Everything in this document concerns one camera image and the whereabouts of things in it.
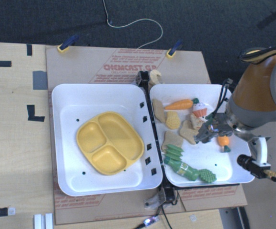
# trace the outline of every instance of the orange carrot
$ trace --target orange carrot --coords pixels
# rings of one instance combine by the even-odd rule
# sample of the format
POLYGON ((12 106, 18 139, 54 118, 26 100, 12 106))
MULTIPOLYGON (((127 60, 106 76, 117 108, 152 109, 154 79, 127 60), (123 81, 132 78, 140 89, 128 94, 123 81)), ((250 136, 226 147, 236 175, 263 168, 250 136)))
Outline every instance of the orange carrot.
POLYGON ((193 101, 191 99, 183 99, 176 101, 170 105, 164 107, 165 110, 180 110, 189 109, 193 106, 193 101))
POLYGON ((218 143, 220 146, 227 146, 229 145, 230 141, 229 138, 227 136, 219 136, 218 137, 218 143))

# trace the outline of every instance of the green bottle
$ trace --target green bottle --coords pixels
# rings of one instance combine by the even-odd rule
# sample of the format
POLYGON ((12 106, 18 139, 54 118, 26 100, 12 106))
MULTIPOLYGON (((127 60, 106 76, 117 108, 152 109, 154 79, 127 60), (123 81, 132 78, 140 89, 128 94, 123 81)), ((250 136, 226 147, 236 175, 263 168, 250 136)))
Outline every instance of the green bottle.
POLYGON ((174 172, 188 178, 191 181, 196 181, 199 176, 199 171, 197 169, 190 167, 188 164, 182 161, 174 160, 165 156, 164 163, 169 165, 174 170, 174 172))

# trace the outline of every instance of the white tray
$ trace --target white tray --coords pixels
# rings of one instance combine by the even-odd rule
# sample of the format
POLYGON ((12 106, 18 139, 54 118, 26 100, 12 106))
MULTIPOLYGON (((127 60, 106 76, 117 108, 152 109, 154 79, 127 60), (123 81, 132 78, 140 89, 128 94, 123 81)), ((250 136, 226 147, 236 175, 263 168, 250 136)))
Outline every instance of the white tray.
MULTIPOLYGON (((159 84, 151 88, 151 99, 160 100, 163 105, 168 105, 172 102, 182 99, 198 98, 200 102, 207 105, 207 115, 211 113, 217 106, 221 85, 214 84, 159 84)), ((219 108, 219 113, 224 112, 225 102, 219 108)), ((181 121, 188 119, 192 109, 177 111, 181 121)), ((155 120, 156 129, 160 146, 164 141, 165 131, 169 130, 165 124, 155 120)), ((230 153, 223 153, 217 139, 213 138, 211 142, 203 144, 199 142, 192 145, 184 140, 182 148, 184 149, 182 160, 188 165, 196 169, 209 169, 216 174, 217 180, 214 183, 208 184, 197 179, 190 181, 175 173, 168 165, 164 165, 167 179, 177 187, 193 187, 193 186, 212 186, 212 185, 227 185, 251 182, 254 176, 248 171, 240 167, 236 159, 239 155, 245 154, 250 156, 248 144, 242 139, 232 135, 230 138, 229 147, 230 153)))
POLYGON ((53 89, 52 105, 58 183, 65 194, 84 196, 144 190, 161 184, 163 174, 142 89, 131 84, 61 84, 53 89), (79 127, 106 111, 121 114, 145 146, 137 162, 111 176, 96 171, 76 143, 79 127))

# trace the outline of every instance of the pink cupcake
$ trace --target pink cupcake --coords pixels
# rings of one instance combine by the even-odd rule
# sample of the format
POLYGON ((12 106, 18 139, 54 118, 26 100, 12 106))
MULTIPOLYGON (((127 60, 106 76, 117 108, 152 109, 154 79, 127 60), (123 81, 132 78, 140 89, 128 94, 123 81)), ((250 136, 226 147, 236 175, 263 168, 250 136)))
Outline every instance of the pink cupcake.
POLYGON ((193 113, 196 117, 202 117, 206 115, 207 108, 204 103, 200 103, 198 98, 193 99, 193 113))

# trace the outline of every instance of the cardboard box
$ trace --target cardboard box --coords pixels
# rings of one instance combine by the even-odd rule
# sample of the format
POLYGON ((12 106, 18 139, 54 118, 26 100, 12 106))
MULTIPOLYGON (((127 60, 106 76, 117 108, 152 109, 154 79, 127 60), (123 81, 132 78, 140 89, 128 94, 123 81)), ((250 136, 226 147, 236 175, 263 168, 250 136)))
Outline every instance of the cardboard box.
MULTIPOLYGON (((100 194, 81 197, 65 195, 57 182, 51 93, 63 83, 133 83, 139 71, 158 70, 163 83, 210 83, 201 52, 178 51, 172 59, 165 50, 70 47, 61 54, 47 46, 47 74, 54 173, 55 223, 68 224, 96 220, 153 215, 144 200, 157 189, 100 194)), ((166 213, 197 211, 247 204, 241 185, 179 190, 180 200, 168 206, 166 213)))

